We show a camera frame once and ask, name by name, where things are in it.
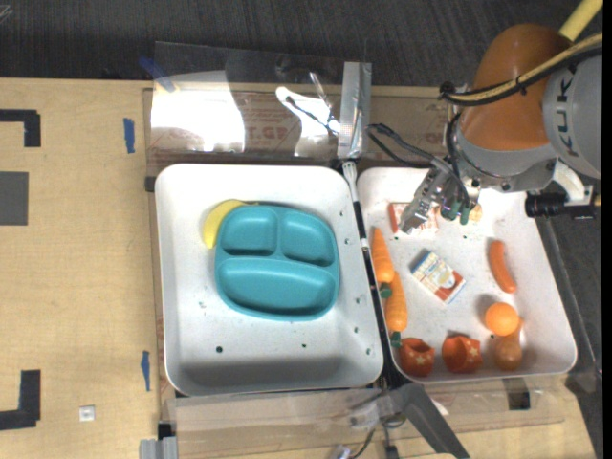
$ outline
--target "banana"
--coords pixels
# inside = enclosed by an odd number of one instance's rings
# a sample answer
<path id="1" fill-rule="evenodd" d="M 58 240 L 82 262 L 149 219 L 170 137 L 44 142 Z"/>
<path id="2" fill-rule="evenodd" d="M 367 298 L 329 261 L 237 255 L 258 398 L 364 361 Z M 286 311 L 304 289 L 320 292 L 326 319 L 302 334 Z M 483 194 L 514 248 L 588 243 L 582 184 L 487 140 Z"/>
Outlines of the banana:
<path id="1" fill-rule="evenodd" d="M 213 248 L 217 243 L 217 233 L 225 217 L 234 209 L 245 206 L 246 204 L 247 203 L 243 203 L 242 201 L 230 199 L 218 204 L 212 209 L 207 219 L 204 221 L 203 229 L 204 243 L 208 248 Z"/>

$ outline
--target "gray square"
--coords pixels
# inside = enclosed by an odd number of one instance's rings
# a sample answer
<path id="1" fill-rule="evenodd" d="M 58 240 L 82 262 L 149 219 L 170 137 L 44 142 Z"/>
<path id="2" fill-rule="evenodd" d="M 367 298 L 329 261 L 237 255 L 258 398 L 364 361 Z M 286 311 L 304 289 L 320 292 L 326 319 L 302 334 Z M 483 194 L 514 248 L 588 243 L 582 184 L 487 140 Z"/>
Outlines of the gray square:
<path id="1" fill-rule="evenodd" d="M 28 225 L 28 172 L 0 172 L 0 226 Z"/>

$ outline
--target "yellow pole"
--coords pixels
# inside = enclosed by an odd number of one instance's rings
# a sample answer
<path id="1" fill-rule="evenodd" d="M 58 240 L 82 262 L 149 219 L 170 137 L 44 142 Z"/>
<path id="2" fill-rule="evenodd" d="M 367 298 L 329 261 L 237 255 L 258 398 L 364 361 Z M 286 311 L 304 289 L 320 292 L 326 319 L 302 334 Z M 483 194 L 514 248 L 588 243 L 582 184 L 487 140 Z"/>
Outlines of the yellow pole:
<path id="1" fill-rule="evenodd" d="M 575 41 L 601 10 L 601 7 L 603 7 L 603 0 L 582 0 L 559 32 Z"/>

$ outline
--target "wooden tabletop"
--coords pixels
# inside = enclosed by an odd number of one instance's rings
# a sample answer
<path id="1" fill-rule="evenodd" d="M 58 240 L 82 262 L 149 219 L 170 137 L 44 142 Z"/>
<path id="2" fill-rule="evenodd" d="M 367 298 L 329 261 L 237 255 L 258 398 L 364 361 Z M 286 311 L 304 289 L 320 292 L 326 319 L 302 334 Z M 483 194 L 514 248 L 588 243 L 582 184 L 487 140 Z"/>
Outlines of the wooden tabletop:
<path id="1" fill-rule="evenodd" d="M 29 173 L 28 225 L 0 226 L 0 410 L 17 408 L 21 371 L 41 373 L 40 420 L 0 431 L 0 457 L 136 458 L 140 440 L 157 436 L 158 348 L 143 188 L 143 92 L 150 88 L 148 81 L 0 78 L 0 109 L 35 109 L 42 124 L 41 146 L 24 147 L 23 124 L 0 122 L 0 171 Z M 402 89 L 374 95 L 382 111 Z M 129 121 L 133 152 L 126 145 Z M 576 399 L 563 386 L 556 390 L 562 420 L 466 431 L 460 440 L 472 457 L 594 457 Z M 95 407 L 95 420 L 80 421 L 87 405 Z M 421 438 L 397 445 L 402 457 L 432 453 Z M 323 458 L 329 451 L 253 457 Z M 381 442 L 362 457 L 383 457 Z"/>

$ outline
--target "white tray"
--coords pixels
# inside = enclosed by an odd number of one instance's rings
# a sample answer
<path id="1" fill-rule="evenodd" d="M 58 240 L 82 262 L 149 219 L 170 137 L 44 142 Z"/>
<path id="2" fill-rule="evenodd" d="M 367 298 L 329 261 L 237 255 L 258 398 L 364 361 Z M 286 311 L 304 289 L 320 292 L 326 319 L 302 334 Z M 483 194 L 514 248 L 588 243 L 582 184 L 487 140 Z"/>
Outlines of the white tray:
<path id="1" fill-rule="evenodd" d="M 383 352 L 348 185 L 329 168 L 176 164 L 155 184 L 164 298 L 165 367 L 191 395 L 359 387 Z M 215 290 L 209 211 L 228 199 L 279 203 L 325 220 L 339 248 L 335 306 L 312 321 L 250 317 Z"/>
<path id="2" fill-rule="evenodd" d="M 411 168 L 371 168 L 358 180 L 366 232 L 371 236 L 373 227 L 382 229 L 402 277 L 408 304 L 408 326 L 402 337 L 422 339 L 436 352 L 432 373 L 427 378 L 411 379 L 437 383 L 569 371 L 576 362 L 576 343 L 536 222 L 525 214 L 525 194 L 485 189 L 479 199 L 483 208 L 479 223 L 461 226 L 458 221 L 438 216 L 440 229 L 435 234 L 417 230 L 410 235 L 401 231 L 394 234 L 388 204 L 410 202 L 425 175 L 426 170 Z M 514 295 L 503 293 L 492 278 L 487 247 L 493 238 L 506 243 L 506 260 L 517 284 Z M 425 251 L 437 253 L 467 280 L 449 305 L 429 293 L 410 273 Z M 512 304 L 525 322 L 521 333 L 523 363 L 512 373 L 500 371 L 492 363 L 493 339 L 483 315 L 495 301 Z M 481 341 L 484 363 L 476 373 L 452 374 L 444 366 L 442 343 L 454 333 Z M 400 369 L 396 349 L 393 356 Z"/>

